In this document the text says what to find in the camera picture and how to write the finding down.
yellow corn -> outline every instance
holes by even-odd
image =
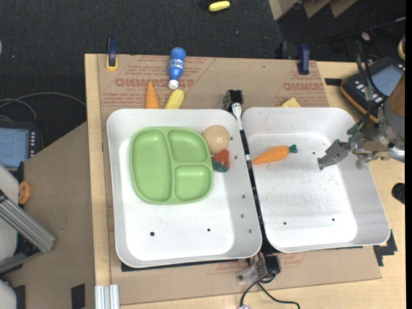
[[[167,100],[165,109],[179,109],[185,99],[185,92],[181,89],[175,89]]]

wooden table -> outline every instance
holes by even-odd
[[[324,78],[343,79],[357,71],[355,63],[318,62]],[[86,96],[88,102],[88,132],[91,173],[91,200],[93,212],[93,243],[95,254],[95,284],[111,284],[109,265],[108,225],[106,193],[104,185],[104,161],[102,154],[102,128],[100,121],[100,98],[98,90],[98,62],[94,54],[85,56]],[[342,108],[357,120],[359,112],[344,100],[335,86],[324,82],[329,105]],[[394,256],[384,257],[382,279],[336,285],[291,288],[271,292],[278,299],[297,301],[301,308],[406,308],[406,249],[405,206],[391,195],[397,182],[405,182],[405,165],[396,161],[373,161],[371,171],[380,194],[389,225],[397,243]],[[155,308],[237,308],[241,294],[213,296],[161,303],[145,303],[123,306],[127,309]],[[263,292],[251,292],[245,303],[251,308],[293,308],[291,305],[275,304]]]

yellow object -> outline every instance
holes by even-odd
[[[146,109],[160,109],[160,104],[157,98],[156,90],[151,81],[149,81],[149,83],[147,84],[145,108]]]
[[[296,101],[296,98],[292,97],[281,105],[282,108],[300,108],[301,105]]]
[[[219,12],[220,10],[227,9],[230,7],[230,2],[228,1],[218,1],[217,3],[212,3],[209,5],[210,12]]]
[[[32,195],[30,184],[22,181],[19,185],[19,204],[24,205]]]
[[[271,148],[268,151],[265,151],[260,156],[257,156],[255,159],[252,160],[252,164],[258,165],[269,162],[280,162],[281,160],[284,160],[290,152],[297,152],[296,145],[292,145],[291,147],[287,147],[285,145],[278,145],[276,147]]]
[[[229,132],[223,126],[209,126],[205,129],[202,135],[205,138],[212,155],[218,154],[229,146]]]
[[[118,57],[116,56],[115,66],[110,66],[109,65],[109,57],[106,56],[106,69],[108,69],[109,71],[116,71],[117,68],[118,68]]]
[[[185,92],[181,89],[175,89],[167,100],[165,109],[179,109],[185,100]]]

orange carrot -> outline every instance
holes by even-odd
[[[155,91],[155,87],[152,82],[149,81],[147,84],[147,93],[146,93],[146,109],[160,109],[159,100]]]
[[[289,155],[289,153],[296,152],[296,145],[292,145],[290,147],[287,147],[285,145],[278,145],[262,153],[260,156],[257,156],[252,160],[252,164],[257,165],[269,162],[280,162],[281,160],[285,159]]]

blue screen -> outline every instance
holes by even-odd
[[[0,128],[0,163],[16,169],[28,159],[28,129]]]

